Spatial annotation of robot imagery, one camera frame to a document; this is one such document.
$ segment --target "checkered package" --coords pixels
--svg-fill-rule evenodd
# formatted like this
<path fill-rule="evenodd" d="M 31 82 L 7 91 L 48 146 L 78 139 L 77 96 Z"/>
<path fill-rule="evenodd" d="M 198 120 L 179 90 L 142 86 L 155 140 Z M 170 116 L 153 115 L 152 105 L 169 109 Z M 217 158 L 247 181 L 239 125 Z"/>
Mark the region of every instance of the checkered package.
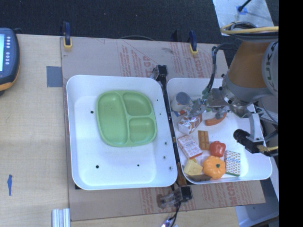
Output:
<path fill-rule="evenodd" d="M 241 154 L 226 150 L 224 154 L 226 174 L 240 176 L 241 173 Z"/>

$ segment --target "toy food item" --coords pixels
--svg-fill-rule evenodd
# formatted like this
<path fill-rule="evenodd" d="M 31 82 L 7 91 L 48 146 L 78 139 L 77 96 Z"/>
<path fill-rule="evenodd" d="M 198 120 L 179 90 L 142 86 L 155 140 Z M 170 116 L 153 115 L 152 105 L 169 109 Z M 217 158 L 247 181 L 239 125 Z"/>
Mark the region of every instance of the toy food item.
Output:
<path fill-rule="evenodd" d="M 208 131 L 198 131 L 200 149 L 209 150 Z"/>
<path fill-rule="evenodd" d="M 198 116 L 187 118 L 184 116 L 178 123 L 178 129 L 184 134 L 191 134 L 195 131 L 196 127 L 202 122 L 202 114 Z"/>
<path fill-rule="evenodd" d="M 194 104 L 193 101 L 190 100 L 189 103 L 187 105 L 185 105 L 185 107 L 180 112 L 176 112 L 176 111 L 173 111 L 173 110 L 172 110 L 172 112 L 174 112 L 175 115 L 177 117 L 179 117 L 183 114 L 186 114 L 188 111 L 190 111 L 192 109 L 193 104 Z"/>
<path fill-rule="evenodd" d="M 215 157 L 224 156 L 225 149 L 226 149 L 226 145 L 219 141 L 214 141 L 209 145 L 210 154 Z"/>
<path fill-rule="evenodd" d="M 213 118 L 213 119 L 206 119 L 206 120 L 205 120 L 205 125 L 206 125 L 206 126 L 212 126 L 212 125 L 218 124 L 218 123 L 220 123 L 225 117 L 226 117 L 226 113 L 223 114 L 223 117 L 222 117 L 221 119 L 216 119 L 216 118 Z"/>
<path fill-rule="evenodd" d="M 189 101 L 190 97 L 187 93 L 179 92 L 171 101 L 170 107 L 173 111 L 180 112 L 185 108 Z"/>
<path fill-rule="evenodd" d="M 227 150 L 224 154 L 226 174 L 240 176 L 241 154 Z"/>
<path fill-rule="evenodd" d="M 201 174 L 202 170 L 203 167 L 200 164 L 188 159 L 183 169 L 183 172 L 187 175 L 193 176 Z"/>
<path fill-rule="evenodd" d="M 219 157 L 208 156 L 202 163 L 203 172 L 212 179 L 219 179 L 226 172 L 225 162 Z"/>
<path fill-rule="evenodd" d="M 199 174 L 199 175 L 193 175 L 193 176 L 188 176 L 189 179 L 195 181 L 195 182 L 203 182 L 203 181 L 209 181 L 212 179 L 211 176 L 208 176 L 206 174 Z"/>
<path fill-rule="evenodd" d="M 189 135 L 180 137 L 177 142 L 187 159 L 193 159 L 203 153 L 198 144 Z"/>

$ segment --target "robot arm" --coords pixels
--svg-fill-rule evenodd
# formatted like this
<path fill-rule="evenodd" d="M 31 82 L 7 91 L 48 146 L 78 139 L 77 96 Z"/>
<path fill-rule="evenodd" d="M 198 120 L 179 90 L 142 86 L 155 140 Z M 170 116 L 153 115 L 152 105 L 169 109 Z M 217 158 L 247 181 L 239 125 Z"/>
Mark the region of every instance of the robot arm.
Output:
<path fill-rule="evenodd" d="M 251 153 L 261 152 L 262 135 L 258 135 L 259 131 L 255 129 L 261 127 L 258 114 L 262 112 L 251 112 L 248 106 L 265 96 L 278 97 L 278 27 L 259 29 L 250 23 L 239 22 L 224 26 L 221 32 L 241 39 L 242 43 L 223 78 L 222 86 L 212 88 L 211 78 L 203 91 L 203 100 L 197 102 L 201 104 L 200 111 L 196 105 L 189 114 L 193 116 L 211 108 L 216 112 L 216 119 L 229 111 L 240 118 L 249 118 L 251 133 L 237 130 L 234 138 Z"/>

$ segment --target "gray tape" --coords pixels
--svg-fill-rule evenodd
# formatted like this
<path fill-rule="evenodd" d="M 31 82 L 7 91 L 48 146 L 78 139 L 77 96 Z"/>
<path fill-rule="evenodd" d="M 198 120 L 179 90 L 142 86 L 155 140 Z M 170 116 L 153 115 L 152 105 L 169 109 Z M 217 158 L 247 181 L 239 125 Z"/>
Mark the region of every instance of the gray tape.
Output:
<path fill-rule="evenodd" d="M 60 66 L 46 67 L 47 87 L 62 87 L 62 68 Z"/>

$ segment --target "screen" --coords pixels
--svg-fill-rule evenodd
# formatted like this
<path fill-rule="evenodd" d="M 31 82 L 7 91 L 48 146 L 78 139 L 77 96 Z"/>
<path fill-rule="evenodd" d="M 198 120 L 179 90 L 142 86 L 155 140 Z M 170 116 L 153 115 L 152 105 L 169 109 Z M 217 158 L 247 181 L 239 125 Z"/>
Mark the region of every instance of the screen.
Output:
<path fill-rule="evenodd" d="M 3 71 L 4 34 L 0 34 L 0 71 Z"/>

